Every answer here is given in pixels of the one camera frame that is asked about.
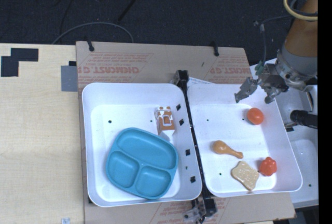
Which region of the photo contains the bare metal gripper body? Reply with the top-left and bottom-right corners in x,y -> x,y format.
258,63 -> 318,97

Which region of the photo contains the orange tomato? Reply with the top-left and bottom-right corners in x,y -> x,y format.
246,107 -> 265,125

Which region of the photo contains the white plastic tray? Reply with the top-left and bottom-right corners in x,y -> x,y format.
186,82 -> 303,199
81,82 -> 203,208

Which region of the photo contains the tan chicken drumstick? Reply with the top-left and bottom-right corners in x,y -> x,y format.
212,139 -> 244,160

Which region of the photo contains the red bell pepper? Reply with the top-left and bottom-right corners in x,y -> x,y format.
258,156 -> 278,177

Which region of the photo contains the thin black rod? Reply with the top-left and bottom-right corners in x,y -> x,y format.
181,80 -> 211,203

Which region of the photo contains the pale bread slice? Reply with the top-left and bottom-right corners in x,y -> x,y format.
231,160 -> 260,191

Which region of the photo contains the orange and white carton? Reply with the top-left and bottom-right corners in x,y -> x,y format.
154,106 -> 175,142

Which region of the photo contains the brown cardboard board, red print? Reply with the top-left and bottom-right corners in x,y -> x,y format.
75,40 -> 297,224

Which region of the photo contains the blue divided plate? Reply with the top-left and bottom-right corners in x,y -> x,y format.
105,127 -> 179,201

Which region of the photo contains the black cylinder on white bracket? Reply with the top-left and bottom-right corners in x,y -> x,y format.
285,85 -> 319,130

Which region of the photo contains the black block with thin wires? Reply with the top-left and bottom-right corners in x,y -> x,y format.
201,197 -> 217,218

